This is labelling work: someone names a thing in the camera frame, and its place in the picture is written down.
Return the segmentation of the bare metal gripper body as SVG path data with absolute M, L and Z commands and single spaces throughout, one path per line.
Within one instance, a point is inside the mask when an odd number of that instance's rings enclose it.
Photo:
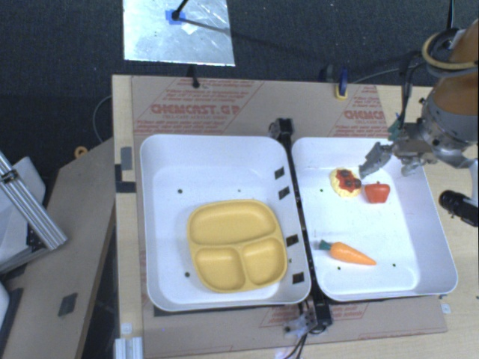
M 472 159 L 464 151 L 473 145 L 472 120 L 416 120 L 391 125 L 392 153 L 399 159 L 417 156 L 427 164 L 443 162 L 453 168 L 469 168 Z

